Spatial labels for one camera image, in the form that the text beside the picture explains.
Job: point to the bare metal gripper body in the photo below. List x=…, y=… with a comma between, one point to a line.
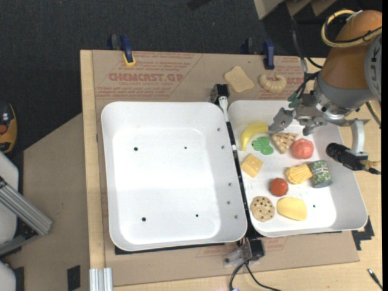
x=312, y=108

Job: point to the yellow toy potato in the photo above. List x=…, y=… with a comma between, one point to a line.
x=291, y=208

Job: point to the black cylinder on white bracket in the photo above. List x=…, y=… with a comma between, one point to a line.
x=345, y=155

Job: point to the red toy tomato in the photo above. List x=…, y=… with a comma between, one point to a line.
x=279, y=187

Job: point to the beige toy croissant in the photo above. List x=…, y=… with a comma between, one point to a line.
x=272, y=84

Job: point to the green small can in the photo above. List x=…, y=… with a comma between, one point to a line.
x=320, y=174

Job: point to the white plastic tray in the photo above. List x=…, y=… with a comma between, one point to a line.
x=342, y=199
x=169, y=174

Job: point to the brown cardboard board red print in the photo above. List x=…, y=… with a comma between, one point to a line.
x=151, y=74

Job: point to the orange-pink round toy fruit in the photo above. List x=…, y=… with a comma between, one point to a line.
x=302, y=148

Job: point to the thin black and white rod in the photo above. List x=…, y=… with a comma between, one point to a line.
x=232, y=138

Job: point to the yellow banana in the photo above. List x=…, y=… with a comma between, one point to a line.
x=251, y=130

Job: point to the toy pizza slice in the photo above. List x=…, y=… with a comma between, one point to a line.
x=283, y=141

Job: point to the beige toy bread slice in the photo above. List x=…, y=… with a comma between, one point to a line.
x=239, y=79

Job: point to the yellow toy fries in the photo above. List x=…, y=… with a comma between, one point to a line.
x=298, y=174

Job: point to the yellow toy cheese wedge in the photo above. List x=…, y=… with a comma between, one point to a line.
x=251, y=165

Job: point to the green toy lettuce leaf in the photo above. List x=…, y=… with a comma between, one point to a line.
x=263, y=146

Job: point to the beige chocolate chip biscuit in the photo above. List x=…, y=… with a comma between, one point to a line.
x=262, y=208

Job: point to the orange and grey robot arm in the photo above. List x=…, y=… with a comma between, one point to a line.
x=345, y=62

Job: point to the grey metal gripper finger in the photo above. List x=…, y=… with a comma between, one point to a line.
x=312, y=126
x=281, y=120

